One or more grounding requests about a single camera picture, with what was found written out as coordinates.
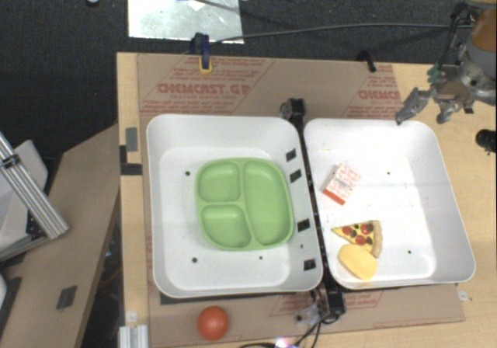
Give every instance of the cardboard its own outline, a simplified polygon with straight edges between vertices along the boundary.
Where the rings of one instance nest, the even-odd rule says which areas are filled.
[[[115,126],[64,153],[49,199],[70,229],[5,269],[21,282],[2,348],[81,345],[117,216],[117,140]]]
[[[123,239],[128,252],[146,257],[146,283],[136,280],[135,266],[124,261],[125,307],[128,325],[149,324],[151,346],[183,346],[207,343],[196,331],[196,317],[209,305],[220,305],[231,326],[219,342],[297,336],[305,327],[296,325],[294,314],[310,303],[308,293],[201,301],[169,301],[159,294],[151,275],[150,203],[145,130],[160,113],[277,116],[289,98],[305,98],[308,114],[315,117],[364,117],[393,119],[401,107],[394,66],[377,64],[375,74],[365,64],[334,61],[302,61],[266,58],[213,57],[214,71],[201,75],[198,58],[186,55],[120,54],[120,143],[127,146],[126,131],[141,138],[137,150],[128,152],[142,165],[142,175],[122,177],[127,192],[131,183],[143,184],[130,224],[144,234]],[[143,214],[137,214],[143,205]],[[347,332],[407,325],[427,325],[464,320],[454,285],[406,287],[385,291],[351,292],[346,295],[347,313],[321,332]]]

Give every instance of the red and white packet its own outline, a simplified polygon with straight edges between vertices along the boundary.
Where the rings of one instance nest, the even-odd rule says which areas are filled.
[[[323,189],[323,193],[327,197],[331,197],[336,203],[344,205],[359,179],[359,174],[346,165],[340,164],[329,183]]]

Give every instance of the red ball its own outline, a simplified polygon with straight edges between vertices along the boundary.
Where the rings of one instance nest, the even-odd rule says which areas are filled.
[[[228,331],[230,320],[226,312],[219,307],[205,308],[196,319],[196,328],[208,341],[217,341]]]

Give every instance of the black carpet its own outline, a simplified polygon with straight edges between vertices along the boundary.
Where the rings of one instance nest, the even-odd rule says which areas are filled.
[[[244,33],[312,26],[447,23],[457,0],[248,0]],[[214,54],[433,63],[441,30],[368,28],[306,33],[220,45]],[[13,143],[33,139],[40,152],[66,151],[116,121],[117,51],[182,52],[185,42],[127,36],[127,0],[2,0],[0,131]]]

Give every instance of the pizza slice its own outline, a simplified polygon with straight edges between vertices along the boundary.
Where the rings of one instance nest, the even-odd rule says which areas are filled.
[[[366,221],[361,224],[351,224],[332,229],[338,236],[348,242],[365,248],[378,258],[381,253],[383,238],[379,221]]]

